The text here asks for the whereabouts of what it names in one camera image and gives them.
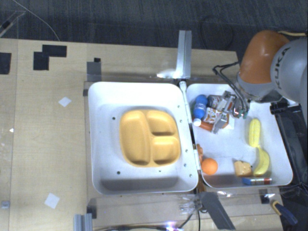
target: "wooden surface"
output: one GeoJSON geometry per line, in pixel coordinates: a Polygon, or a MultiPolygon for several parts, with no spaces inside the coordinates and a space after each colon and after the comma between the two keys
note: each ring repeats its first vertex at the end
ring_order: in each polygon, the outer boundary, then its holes
{"type": "MultiPolygon", "coordinates": [[[[82,95],[87,61],[101,58],[103,73],[155,76],[159,71],[175,68],[177,49],[0,39],[0,51],[5,47],[13,57],[18,56],[18,67],[17,72],[0,76],[2,90],[14,85],[9,78],[17,79],[10,216],[8,220],[8,211],[1,210],[4,226],[0,224],[0,231],[6,231],[8,224],[10,231],[72,231],[74,214],[85,214],[87,206],[82,95]],[[42,51],[43,44],[66,45],[67,57],[51,57],[49,71],[34,71],[33,52],[42,51]],[[63,97],[71,100],[67,107],[58,103],[63,97]],[[60,198],[55,209],[44,204],[49,193],[60,198]]],[[[212,77],[211,67],[236,59],[230,51],[193,50],[192,75],[212,77]]],[[[14,103],[15,97],[10,98],[6,102],[14,103]]],[[[1,194],[1,200],[7,197],[1,194]]],[[[237,230],[282,230],[278,215],[269,205],[261,205],[258,195],[233,201],[222,203],[237,230]]],[[[158,216],[158,211],[151,209],[148,216],[158,216]]],[[[137,214],[130,211],[132,223],[137,214]]],[[[117,223],[119,216],[113,215],[111,222],[117,223]]],[[[202,218],[201,230],[216,230],[208,214],[202,218]]],[[[185,230],[197,230],[195,219],[196,216],[186,224],[185,230]]]]}

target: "black floor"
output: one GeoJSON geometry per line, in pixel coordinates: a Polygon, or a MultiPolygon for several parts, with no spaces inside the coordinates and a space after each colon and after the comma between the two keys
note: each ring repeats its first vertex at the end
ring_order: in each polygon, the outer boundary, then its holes
{"type": "MultiPolygon", "coordinates": [[[[61,41],[177,47],[178,31],[185,29],[192,31],[194,49],[236,51],[239,60],[260,30],[304,32],[308,27],[308,0],[16,1],[46,21],[61,41]]],[[[14,1],[0,0],[0,23],[20,10],[25,9],[14,1]]],[[[4,37],[57,40],[30,12],[4,37]]],[[[283,202],[300,220],[293,230],[308,230],[305,192],[284,195],[283,202]]]]}

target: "yellow corn cob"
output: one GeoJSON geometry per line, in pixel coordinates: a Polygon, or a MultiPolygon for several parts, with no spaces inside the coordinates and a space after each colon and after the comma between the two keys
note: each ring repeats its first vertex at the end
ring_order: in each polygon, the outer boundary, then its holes
{"type": "Polygon", "coordinates": [[[261,123],[258,119],[254,118],[249,126],[249,145],[258,147],[260,140],[261,123]]]}

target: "white bottle cap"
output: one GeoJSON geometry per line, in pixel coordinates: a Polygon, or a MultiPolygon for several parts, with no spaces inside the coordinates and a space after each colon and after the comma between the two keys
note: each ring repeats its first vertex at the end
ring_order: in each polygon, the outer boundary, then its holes
{"type": "Polygon", "coordinates": [[[201,119],[195,118],[193,120],[193,124],[194,124],[194,126],[199,127],[201,125],[201,119]]]}

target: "wooden table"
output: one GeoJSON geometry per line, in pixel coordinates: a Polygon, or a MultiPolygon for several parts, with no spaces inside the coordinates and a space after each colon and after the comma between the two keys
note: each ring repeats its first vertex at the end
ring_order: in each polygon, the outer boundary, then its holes
{"type": "MultiPolygon", "coordinates": [[[[8,117],[5,129],[10,125],[14,128],[13,132],[1,134],[1,141],[6,134],[8,144],[2,146],[0,154],[0,200],[10,200],[11,206],[0,209],[0,231],[73,230],[74,215],[85,214],[87,206],[83,97],[87,62],[100,58],[103,75],[155,76],[159,71],[175,68],[177,49],[0,39],[0,52],[12,53],[10,74],[0,76],[1,102],[5,107],[0,109],[0,116],[8,117]],[[42,51],[43,44],[67,46],[67,57],[50,57],[49,71],[34,71],[33,52],[42,51]],[[58,103],[63,97],[71,100],[66,107],[58,103]],[[55,209],[44,204],[49,193],[60,198],[55,209]]],[[[193,50],[192,75],[211,79],[211,67],[236,60],[231,51],[193,50]]],[[[229,74],[234,76],[237,71],[235,68],[229,74]]],[[[222,200],[237,230],[282,231],[280,218],[270,205],[261,204],[257,189],[251,197],[243,190],[230,191],[244,196],[222,200]]],[[[277,188],[271,191],[281,202],[277,188]]],[[[171,194],[168,200],[172,202],[172,198],[171,194]]],[[[122,212],[128,211],[121,206],[109,208],[118,214],[105,217],[113,224],[120,223],[122,212]]],[[[145,223],[155,220],[152,217],[159,216],[159,212],[152,209],[145,216],[149,217],[145,223]]],[[[137,214],[132,210],[126,213],[125,220],[134,223],[137,214]]],[[[208,214],[201,218],[201,230],[216,230],[208,214]]],[[[197,227],[193,216],[185,229],[197,227]]]]}

